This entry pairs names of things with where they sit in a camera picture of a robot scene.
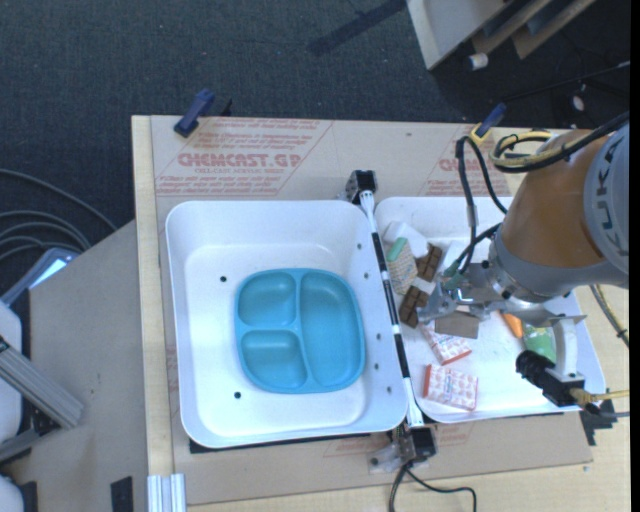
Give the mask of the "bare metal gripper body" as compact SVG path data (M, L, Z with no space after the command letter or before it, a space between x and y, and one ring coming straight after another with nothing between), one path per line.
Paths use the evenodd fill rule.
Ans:
M545 306L548 297L537 296L520 287L497 264L489 261L471 263L465 271L452 264L439 275L432 294L450 296L458 304L456 310L464 308L469 312L470 305L492 304L493 312L508 313L520 320L550 320L554 317L554 313Z

